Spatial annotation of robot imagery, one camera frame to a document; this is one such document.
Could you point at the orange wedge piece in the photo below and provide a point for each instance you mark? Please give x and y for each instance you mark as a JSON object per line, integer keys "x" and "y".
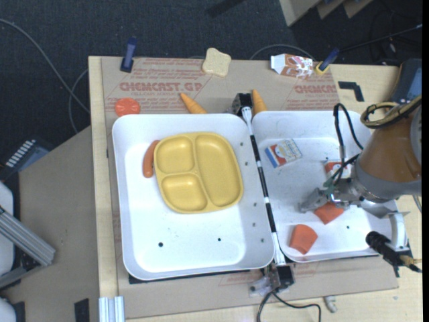
{"x": 302, "y": 238}
{"x": 328, "y": 214}

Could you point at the brown cardboard board red print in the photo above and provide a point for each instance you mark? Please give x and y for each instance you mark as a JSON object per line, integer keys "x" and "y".
{"x": 221, "y": 89}

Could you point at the orange sausage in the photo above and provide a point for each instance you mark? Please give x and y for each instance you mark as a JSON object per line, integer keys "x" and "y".
{"x": 147, "y": 166}

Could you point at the white plastic tray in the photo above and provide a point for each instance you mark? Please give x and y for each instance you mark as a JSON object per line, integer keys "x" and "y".
{"x": 301, "y": 193}
{"x": 194, "y": 243}

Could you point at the white blue and red carton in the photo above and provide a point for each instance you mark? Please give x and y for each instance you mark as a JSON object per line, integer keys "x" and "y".
{"x": 283, "y": 153}

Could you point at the thin black and white rod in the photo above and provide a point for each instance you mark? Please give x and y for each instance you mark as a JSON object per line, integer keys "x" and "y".
{"x": 262, "y": 176}

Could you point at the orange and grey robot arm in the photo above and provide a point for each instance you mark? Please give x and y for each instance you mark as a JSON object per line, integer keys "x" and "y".
{"x": 385, "y": 146}

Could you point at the yellow divided plate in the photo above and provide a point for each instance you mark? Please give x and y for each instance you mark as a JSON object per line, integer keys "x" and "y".
{"x": 201, "y": 173}

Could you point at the orange carrot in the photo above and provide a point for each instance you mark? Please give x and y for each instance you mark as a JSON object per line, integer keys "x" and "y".
{"x": 192, "y": 105}
{"x": 258, "y": 102}

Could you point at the black cylinder on white bracket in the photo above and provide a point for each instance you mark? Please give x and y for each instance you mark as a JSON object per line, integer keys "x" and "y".
{"x": 378, "y": 241}

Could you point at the orange round slice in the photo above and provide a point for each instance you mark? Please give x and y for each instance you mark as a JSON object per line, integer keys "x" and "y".
{"x": 127, "y": 106}

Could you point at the small red and white carton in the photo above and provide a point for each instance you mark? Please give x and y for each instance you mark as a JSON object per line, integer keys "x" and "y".
{"x": 332, "y": 169}

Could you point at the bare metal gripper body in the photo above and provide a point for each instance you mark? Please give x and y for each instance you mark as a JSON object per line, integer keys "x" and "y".
{"x": 345, "y": 193}

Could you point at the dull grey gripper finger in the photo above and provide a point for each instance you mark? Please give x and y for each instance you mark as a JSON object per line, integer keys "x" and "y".
{"x": 311, "y": 202}

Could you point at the white and orange carton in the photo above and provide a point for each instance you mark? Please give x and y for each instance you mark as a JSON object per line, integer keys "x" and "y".
{"x": 291, "y": 65}

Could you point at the beige bread slice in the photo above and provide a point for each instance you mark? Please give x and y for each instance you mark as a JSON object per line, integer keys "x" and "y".
{"x": 216, "y": 62}

